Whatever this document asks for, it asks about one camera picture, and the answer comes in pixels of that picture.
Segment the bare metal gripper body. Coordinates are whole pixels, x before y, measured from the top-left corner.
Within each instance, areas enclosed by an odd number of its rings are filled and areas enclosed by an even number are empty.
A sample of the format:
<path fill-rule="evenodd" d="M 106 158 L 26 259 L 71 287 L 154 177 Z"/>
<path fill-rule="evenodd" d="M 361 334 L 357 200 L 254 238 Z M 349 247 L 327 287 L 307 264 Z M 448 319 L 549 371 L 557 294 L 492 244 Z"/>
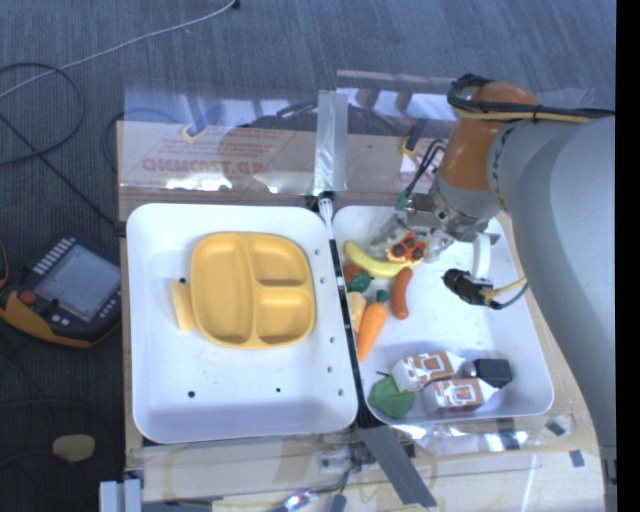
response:
<path fill-rule="evenodd" d="M 396 202 L 398 221 L 415 233 L 434 234 L 460 242 L 472 242 L 500 212 L 492 192 L 403 192 Z"/>

